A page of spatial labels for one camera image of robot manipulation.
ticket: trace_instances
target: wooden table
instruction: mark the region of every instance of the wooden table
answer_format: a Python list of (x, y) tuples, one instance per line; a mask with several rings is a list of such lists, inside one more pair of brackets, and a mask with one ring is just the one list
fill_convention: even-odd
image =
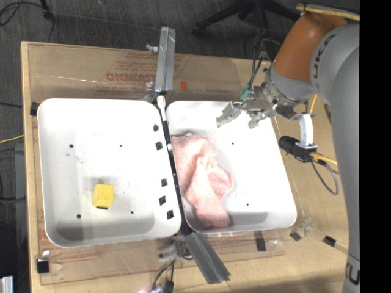
[[(32, 102), (40, 103), (50, 97), (100, 97), (110, 92), (110, 97), (144, 94), (129, 90), (138, 86), (142, 79), (132, 79), (133, 74), (153, 74), (151, 54), (145, 51), (124, 51), (118, 49), (88, 48), (82, 46), (54, 45), (22, 42), (21, 63), (23, 73), (24, 137), (26, 152), (27, 213), (29, 231), (29, 259), (31, 292), (139, 292), (150, 289), (157, 272), (156, 266), (140, 269), (115, 277), (102, 274), (89, 280), (70, 280), (70, 274), (83, 273), (88, 265), (80, 264), (78, 269), (65, 269), (65, 264), (51, 263), (51, 272), (66, 278), (54, 279), (37, 273), (36, 260), (42, 254), (40, 238), (42, 231), (42, 210), (40, 198), (40, 163), (37, 151), (36, 118), (30, 115)], [(194, 92), (204, 92), (200, 99), (228, 99), (236, 95), (249, 78), (251, 61), (217, 57), (175, 55), (174, 88), (178, 91), (172, 99), (190, 99)], [(263, 80), (263, 73), (257, 76), (255, 85)], [(318, 151), (335, 158), (331, 127), (323, 103), (315, 104), (317, 115), (313, 119), (314, 142)], [(282, 118), (273, 120), (276, 134), (299, 138), (297, 122)], [(300, 204), (301, 227), (298, 241), (286, 234), (276, 236), (278, 246), (265, 255), (254, 255), (247, 250), (225, 254), (226, 267), (231, 273), (230, 281), (209, 285), (193, 262), (175, 269), (174, 292), (340, 292), (346, 263), (348, 226), (343, 192), (336, 197), (321, 184), (310, 164), (303, 164), (291, 156), (284, 157), (295, 200)], [(332, 184), (331, 177), (321, 170)], [(323, 242), (325, 236), (336, 240), (331, 247)], [(112, 245), (110, 250), (121, 253), (138, 251), (137, 247)]]

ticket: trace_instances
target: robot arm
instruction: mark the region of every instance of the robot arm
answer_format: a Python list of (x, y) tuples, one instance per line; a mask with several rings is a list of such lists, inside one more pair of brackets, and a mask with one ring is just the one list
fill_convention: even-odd
[[(240, 103), (224, 109), (218, 126), (235, 119), (241, 110), (250, 115), (250, 128), (276, 114), (299, 120), (302, 126), (303, 115), (293, 110), (295, 106), (316, 93), (328, 104), (349, 224), (343, 292), (360, 292), (359, 25), (339, 16), (304, 13), (287, 35), (262, 86), (247, 89)], [(298, 151), (311, 151), (302, 143), (303, 138), (296, 143)]]
[(311, 81), (330, 105), (331, 128), (349, 223), (344, 293), (360, 292), (359, 25), (329, 32), (311, 59)]

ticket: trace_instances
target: pink cloth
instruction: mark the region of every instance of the pink cloth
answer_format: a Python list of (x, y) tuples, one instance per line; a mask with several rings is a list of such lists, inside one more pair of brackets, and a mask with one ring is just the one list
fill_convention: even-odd
[(208, 138), (172, 137), (178, 180), (195, 215), (205, 228), (225, 228), (230, 218), (221, 199), (232, 187), (232, 176), (217, 164), (217, 151)]

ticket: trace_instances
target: yellow cube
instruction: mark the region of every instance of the yellow cube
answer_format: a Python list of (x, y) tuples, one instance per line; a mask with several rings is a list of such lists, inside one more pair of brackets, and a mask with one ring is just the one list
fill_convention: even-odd
[(92, 192), (92, 205), (98, 208), (109, 208), (114, 201), (114, 186), (98, 183)]

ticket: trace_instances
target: white sink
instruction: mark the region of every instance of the white sink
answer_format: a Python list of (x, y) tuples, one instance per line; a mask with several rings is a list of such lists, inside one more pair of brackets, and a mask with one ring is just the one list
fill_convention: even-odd
[[(155, 239), (180, 229), (155, 106), (143, 101), (48, 99), (38, 109), (38, 131), (45, 228), (53, 243), (78, 247)], [(114, 186), (108, 209), (92, 206), (98, 183)]]

